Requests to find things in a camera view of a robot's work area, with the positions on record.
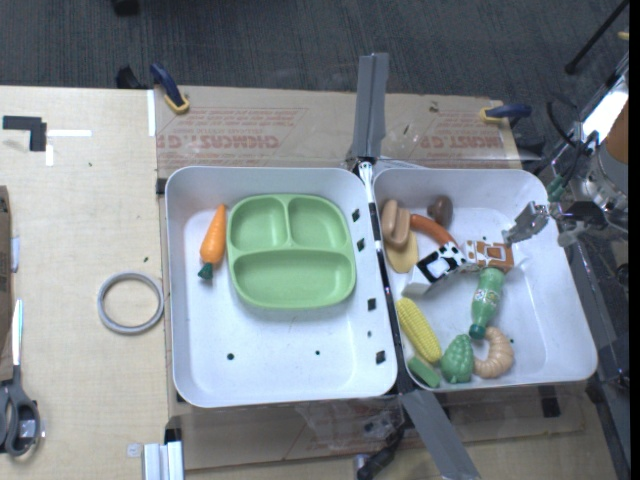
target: scissors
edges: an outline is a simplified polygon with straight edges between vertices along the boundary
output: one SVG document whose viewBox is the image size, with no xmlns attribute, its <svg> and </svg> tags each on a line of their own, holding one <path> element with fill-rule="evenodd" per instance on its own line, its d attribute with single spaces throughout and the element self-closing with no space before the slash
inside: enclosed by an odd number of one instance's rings
<svg viewBox="0 0 640 480">
<path fill-rule="evenodd" d="M 22 299 L 16 301 L 11 324 L 13 378 L 0 384 L 0 450 L 13 456 L 24 455 L 40 432 L 40 414 L 36 404 L 22 389 L 20 349 L 22 347 Z"/>
</svg>

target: metal ring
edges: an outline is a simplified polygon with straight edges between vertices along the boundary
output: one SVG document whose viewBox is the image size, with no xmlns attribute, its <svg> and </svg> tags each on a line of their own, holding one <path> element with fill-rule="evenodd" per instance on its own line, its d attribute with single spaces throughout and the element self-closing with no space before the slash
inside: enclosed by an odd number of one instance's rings
<svg viewBox="0 0 640 480">
<path fill-rule="evenodd" d="M 116 283 L 120 281 L 142 281 L 146 285 L 148 285 L 156 294 L 158 299 L 158 308 L 156 309 L 155 314 L 145 323 L 141 325 L 122 325 L 115 321 L 113 321 L 104 310 L 104 298 L 109 291 L 109 289 Z M 125 272 L 120 272 L 119 274 L 114 274 L 109 277 L 102 286 L 100 287 L 100 291 L 98 292 L 98 315 L 100 316 L 100 320 L 102 323 L 110 330 L 117 332 L 119 334 L 140 334 L 142 332 L 147 331 L 151 327 L 153 327 L 160 317 L 162 316 L 162 312 L 164 310 L 164 295 L 162 293 L 162 288 L 160 287 L 160 283 L 158 283 L 155 279 L 151 278 L 149 275 L 144 274 L 142 272 L 135 272 L 132 270 L 128 270 Z"/>
</svg>

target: blue clamp handle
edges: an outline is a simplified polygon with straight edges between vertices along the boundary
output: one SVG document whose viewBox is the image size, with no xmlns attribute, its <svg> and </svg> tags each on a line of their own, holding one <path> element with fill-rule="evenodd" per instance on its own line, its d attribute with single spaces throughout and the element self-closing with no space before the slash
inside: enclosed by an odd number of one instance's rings
<svg viewBox="0 0 640 480">
<path fill-rule="evenodd" d="M 502 105 L 485 110 L 487 117 L 529 117 L 531 115 L 531 107 L 523 103 L 513 103 L 510 105 Z"/>
<path fill-rule="evenodd" d="M 165 100 L 169 106 L 178 113 L 186 111 L 189 108 L 189 101 L 182 96 L 169 72 L 158 62 L 151 64 L 150 69 L 153 79 L 166 91 Z"/>
</svg>

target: light wood surface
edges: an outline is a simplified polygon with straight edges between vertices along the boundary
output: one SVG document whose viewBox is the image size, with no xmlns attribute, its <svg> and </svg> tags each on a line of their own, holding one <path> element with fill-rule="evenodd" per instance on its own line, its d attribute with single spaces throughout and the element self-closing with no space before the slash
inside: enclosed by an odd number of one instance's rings
<svg viewBox="0 0 640 480">
<path fill-rule="evenodd" d="M 46 438 L 27 460 L 0 455 L 0 478 L 138 479 L 135 443 L 162 443 L 168 418 L 162 323 L 139 336 L 107 330 L 96 296 L 124 270 L 162 276 L 156 150 L 144 91 L 0 87 L 3 115 L 42 117 L 49 130 L 91 130 L 51 139 L 54 163 L 28 151 L 28 133 L 0 130 L 0 184 L 9 187 L 20 235 L 16 296 L 24 300 L 23 385 L 37 400 Z M 145 320 L 153 297 L 123 284 L 113 315 Z M 593 405 L 578 432 L 468 445 L 486 479 L 614 478 Z M 229 443 L 241 447 L 242 443 Z M 187 478 L 352 479 L 350 457 L 188 472 Z M 380 480 L 438 478 L 425 450 L 401 450 Z"/>
</svg>

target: green pepper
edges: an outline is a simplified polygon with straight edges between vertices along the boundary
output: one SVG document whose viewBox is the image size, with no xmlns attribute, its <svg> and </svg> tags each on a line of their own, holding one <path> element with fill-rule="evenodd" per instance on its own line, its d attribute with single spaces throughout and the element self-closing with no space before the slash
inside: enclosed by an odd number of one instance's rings
<svg viewBox="0 0 640 480">
<path fill-rule="evenodd" d="M 442 376 L 451 384 L 469 382 L 473 371 L 473 349 L 468 334 L 459 334 L 440 359 Z"/>
</svg>

